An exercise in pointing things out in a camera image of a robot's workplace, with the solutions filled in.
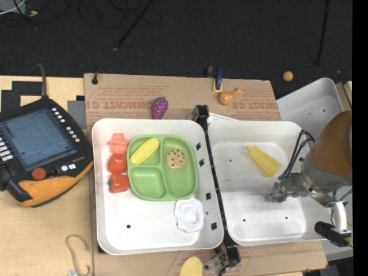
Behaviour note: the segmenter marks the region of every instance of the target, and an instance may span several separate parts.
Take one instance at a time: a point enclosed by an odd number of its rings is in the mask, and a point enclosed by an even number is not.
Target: white plastic container
[[[287,121],[215,121],[208,134],[230,237],[242,246],[321,240],[314,226],[330,220],[329,209],[310,197],[269,202],[274,182],[289,164],[301,128]],[[257,146],[282,165],[268,177],[249,157]],[[304,157],[308,148],[301,150]],[[292,172],[299,172],[296,161]]]
[[[111,153],[107,142],[113,133],[124,133],[127,140],[142,135],[176,135],[191,145],[198,170],[198,188],[192,198],[198,199],[203,204],[205,218],[202,230],[187,233],[178,229],[174,214],[176,201],[144,200],[136,196],[130,188],[122,193],[109,191],[108,180],[111,173],[107,170],[107,163]],[[103,119],[93,126],[92,138],[97,238],[104,251],[112,255],[125,255],[208,249],[221,244],[224,228],[219,203],[205,135],[196,122]]]

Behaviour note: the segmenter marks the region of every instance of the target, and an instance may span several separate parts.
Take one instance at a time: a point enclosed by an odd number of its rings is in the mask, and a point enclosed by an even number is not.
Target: red button
[[[40,181],[46,178],[46,171],[44,168],[35,168],[31,176],[34,181]]]

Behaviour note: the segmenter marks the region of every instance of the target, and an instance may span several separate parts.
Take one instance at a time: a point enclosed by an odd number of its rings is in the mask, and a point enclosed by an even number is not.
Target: white cable
[[[18,4],[18,7],[22,6],[24,4],[24,2],[26,2],[27,0],[23,0],[21,3]],[[5,13],[9,13],[9,12],[12,12],[13,10],[16,10],[17,8],[14,7],[12,9],[9,9],[9,10],[6,10],[6,11],[3,11],[3,12],[0,12],[0,15],[1,14],[5,14]]]

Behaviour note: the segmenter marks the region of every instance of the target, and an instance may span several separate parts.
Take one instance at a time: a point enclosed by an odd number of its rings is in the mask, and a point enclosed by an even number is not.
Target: divided green plate
[[[160,146],[142,164],[135,165],[130,157],[148,139],[156,137]],[[166,164],[165,154],[170,150],[181,150],[186,155],[183,168],[172,169]],[[133,192],[145,200],[182,200],[190,197],[198,187],[196,158],[189,143],[172,135],[144,135],[129,142],[126,153],[128,177]]]

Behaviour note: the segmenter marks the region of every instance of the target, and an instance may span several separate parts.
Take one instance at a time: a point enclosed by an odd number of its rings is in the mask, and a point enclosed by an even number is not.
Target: toy strawberry
[[[156,98],[152,106],[152,118],[154,120],[161,120],[168,108],[168,101],[165,96]]]

